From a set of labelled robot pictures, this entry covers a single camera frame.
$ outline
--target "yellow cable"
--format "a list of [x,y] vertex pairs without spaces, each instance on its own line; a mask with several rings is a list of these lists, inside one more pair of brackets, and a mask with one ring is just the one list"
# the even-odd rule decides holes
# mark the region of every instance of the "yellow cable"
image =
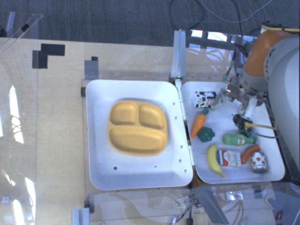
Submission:
[[279,28],[279,27],[269,27],[267,25],[262,24],[262,28],[266,30],[273,30],[273,31],[286,31],[286,32],[300,32],[299,28]]
[[245,122],[244,125],[245,125],[246,129],[257,127],[257,128],[268,128],[268,129],[272,129],[272,130],[278,130],[277,127],[271,127],[271,126],[260,125],[260,124],[252,124],[252,123],[249,123],[249,122]]

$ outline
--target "white cable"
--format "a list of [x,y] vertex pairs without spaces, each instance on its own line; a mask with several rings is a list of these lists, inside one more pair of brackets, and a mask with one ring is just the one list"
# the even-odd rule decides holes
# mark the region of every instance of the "white cable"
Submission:
[[253,17],[256,13],[258,13],[260,10],[262,10],[264,7],[268,6],[273,0],[270,0],[266,5],[264,5],[263,7],[261,7],[260,9],[256,10],[250,17],[244,19],[244,20],[241,20],[241,21],[238,21],[238,22],[232,22],[232,21],[229,21],[229,20],[226,20],[226,19],[223,19],[222,17],[219,17],[218,15],[216,15],[215,13],[213,13],[212,11],[210,11],[206,6],[205,4],[203,3],[203,1],[201,0],[201,3],[202,5],[205,7],[205,9],[207,11],[209,11],[211,14],[213,14],[214,16],[216,16],[217,18],[221,19],[222,21],[224,22],[227,22],[227,23],[242,23],[242,22],[245,22],[247,20],[249,20],[251,17]]

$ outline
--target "wooden surface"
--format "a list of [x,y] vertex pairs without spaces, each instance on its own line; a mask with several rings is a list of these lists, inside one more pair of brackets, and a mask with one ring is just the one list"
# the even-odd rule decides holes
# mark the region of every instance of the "wooden surface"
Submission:
[[[48,69],[38,70],[36,79],[37,145],[35,153],[32,154],[32,164],[36,165],[36,224],[67,225],[71,224],[72,209],[83,207],[85,191],[96,192],[89,187],[90,181],[86,181],[84,172],[84,149],[87,149],[87,144],[83,137],[83,99],[80,94],[84,79],[84,61],[90,60],[91,56],[98,57],[100,78],[113,79],[120,78],[121,75],[123,78],[136,80],[167,80],[171,71],[173,51],[170,47],[43,40],[37,42],[24,39],[21,45],[26,46],[23,53],[28,59],[28,68],[31,66],[31,55],[28,53],[39,50],[41,43],[64,44],[66,47],[65,56],[48,56]],[[194,55],[191,54],[189,64],[198,72],[201,60]],[[219,65],[209,63],[205,54],[202,55],[202,62],[200,71],[206,81],[216,79],[215,70],[222,74],[226,69],[226,66],[221,66],[218,61],[215,62]],[[248,207],[251,208],[254,202],[257,200],[250,200]],[[193,213],[197,214],[193,216],[194,224],[210,224],[204,210],[195,209]],[[248,209],[245,214],[247,219],[256,220],[251,222],[253,224],[274,224],[270,208],[265,208],[263,212],[262,209]],[[228,213],[228,219],[232,222],[235,215],[236,211]],[[153,221],[137,217],[122,222],[105,222],[107,225],[166,224],[167,218],[162,216]]]

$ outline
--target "yellow plate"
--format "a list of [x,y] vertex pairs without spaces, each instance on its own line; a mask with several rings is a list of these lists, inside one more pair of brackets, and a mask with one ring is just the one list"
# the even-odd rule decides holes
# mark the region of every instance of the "yellow plate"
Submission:
[[167,143],[164,112],[151,103],[124,100],[109,113],[108,140],[113,149],[133,156],[154,156]]

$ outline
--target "white tray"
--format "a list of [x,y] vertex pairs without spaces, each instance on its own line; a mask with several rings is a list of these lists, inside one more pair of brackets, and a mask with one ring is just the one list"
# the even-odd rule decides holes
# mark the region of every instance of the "white tray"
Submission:
[[[163,152],[136,157],[115,151],[107,138],[109,111],[121,100],[153,103],[164,111],[168,139]],[[90,179],[101,190],[179,187],[193,170],[177,89],[168,82],[94,80],[86,88]]]
[[[202,111],[199,108],[194,108],[192,103],[192,96],[196,91],[203,92],[219,92],[220,89],[225,89],[225,83],[222,82],[187,82],[182,86],[182,96],[184,99],[184,106],[187,114],[188,127],[191,129],[194,119],[197,114]],[[222,135],[224,133],[237,133],[238,128],[233,123],[233,116],[237,113],[240,102],[234,101],[226,102],[222,107],[210,111],[206,115],[205,127],[212,128],[215,137],[210,142],[201,142],[196,136],[192,139],[192,149],[199,177],[209,184],[222,184],[222,183],[244,183],[244,182],[264,182],[264,181],[277,181],[283,178],[285,174],[285,167],[281,158],[281,154],[275,139],[264,137],[257,137],[257,144],[261,150],[265,152],[267,157],[268,171],[263,174],[253,173],[251,170],[251,161],[242,167],[221,167],[223,173],[226,175],[222,178],[219,174],[212,172],[207,163],[206,151],[207,148],[213,143],[217,144],[217,149],[243,151],[251,146],[246,144],[244,146],[224,145],[222,143]],[[256,107],[254,114],[251,118],[255,124],[271,125],[265,105]],[[274,136],[270,129],[255,128],[259,134]]]

